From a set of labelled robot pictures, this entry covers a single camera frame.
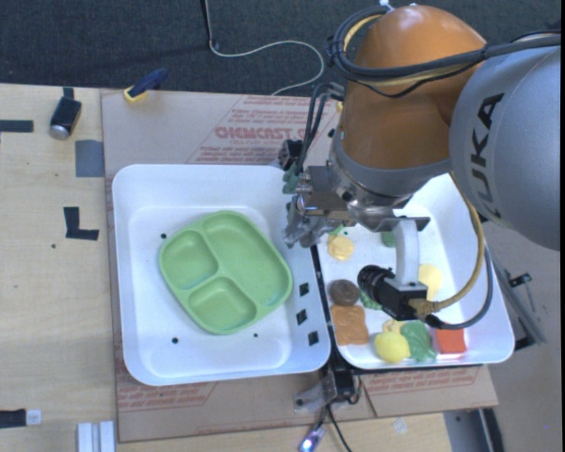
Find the black fabric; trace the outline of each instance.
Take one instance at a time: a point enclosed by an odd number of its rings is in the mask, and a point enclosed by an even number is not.
[[[222,53],[275,40],[323,42],[353,12],[379,0],[207,0]],[[561,0],[390,0],[443,8],[490,43],[561,18]],[[275,47],[229,59],[213,55],[201,0],[0,0],[0,82],[126,89],[167,68],[161,89],[269,94],[311,78],[309,49]],[[342,79],[327,69],[321,81]],[[310,87],[294,95],[310,95]]]

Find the white cable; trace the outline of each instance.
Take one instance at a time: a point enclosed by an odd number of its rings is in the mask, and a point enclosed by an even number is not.
[[[204,0],[204,2],[205,2],[205,20],[207,22],[207,32],[209,34],[209,50],[211,50],[212,53],[214,53],[218,57],[226,57],[226,58],[246,57],[246,56],[250,56],[252,54],[256,54],[258,52],[261,52],[262,50],[268,49],[270,47],[274,47],[276,45],[285,45],[285,44],[301,45],[303,47],[309,48],[312,52],[314,52],[316,54],[316,56],[318,57],[318,60],[320,60],[320,70],[318,71],[316,76],[314,76],[311,79],[308,79],[306,81],[299,82],[298,84],[293,84],[292,86],[287,86],[287,87],[283,87],[282,89],[278,89],[275,92],[273,92],[271,95],[277,95],[277,94],[279,94],[279,93],[281,93],[285,90],[295,89],[295,88],[298,88],[298,87],[307,86],[308,84],[312,84],[314,81],[316,81],[316,80],[318,80],[318,78],[320,78],[320,75],[322,75],[324,73],[324,67],[325,66],[324,66],[324,58],[322,58],[322,55],[320,55],[320,53],[313,47],[313,45],[310,45],[309,43],[306,43],[304,41],[299,41],[299,40],[280,40],[280,41],[275,41],[275,42],[269,43],[267,45],[263,45],[263,46],[258,47],[256,49],[253,49],[253,50],[249,50],[248,52],[241,52],[239,54],[222,54],[221,52],[216,50],[216,48],[214,47],[214,40],[213,40],[213,36],[212,36],[212,31],[211,31],[211,16],[209,14],[209,3],[208,3],[208,0]]]

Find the divided green plate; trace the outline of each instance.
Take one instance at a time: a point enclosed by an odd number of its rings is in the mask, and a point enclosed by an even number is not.
[[[179,230],[159,251],[169,290],[202,328],[242,330],[281,305],[293,275],[270,240],[246,216],[217,211]]]

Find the light wood surface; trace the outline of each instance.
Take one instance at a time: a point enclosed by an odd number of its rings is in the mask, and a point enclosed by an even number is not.
[[[102,141],[98,89],[75,89],[83,103],[73,135],[48,135],[62,88],[0,84],[0,120],[32,120],[31,134],[0,138],[0,410],[41,411],[41,424],[0,429],[0,451],[74,451],[79,423],[116,421],[113,330],[103,178],[75,175],[75,141]],[[63,208],[97,241],[65,237]],[[449,452],[440,413],[344,422],[354,451]],[[328,433],[319,451],[343,450]],[[297,450],[306,427],[149,443],[120,451]]]

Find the cardboard box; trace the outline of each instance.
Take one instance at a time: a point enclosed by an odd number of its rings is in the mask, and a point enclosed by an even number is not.
[[[302,139],[309,99],[281,96],[150,91],[135,105],[120,90],[102,91],[105,185],[116,345],[120,442],[238,430],[311,425],[313,412],[296,411],[294,395],[320,382],[318,372],[151,387],[127,372],[121,318],[111,183],[132,164],[255,164],[277,161],[285,139]],[[321,164],[328,131],[337,123],[327,103],[310,162]],[[363,396],[335,406],[340,420],[391,417],[496,405],[485,365],[361,375]]]

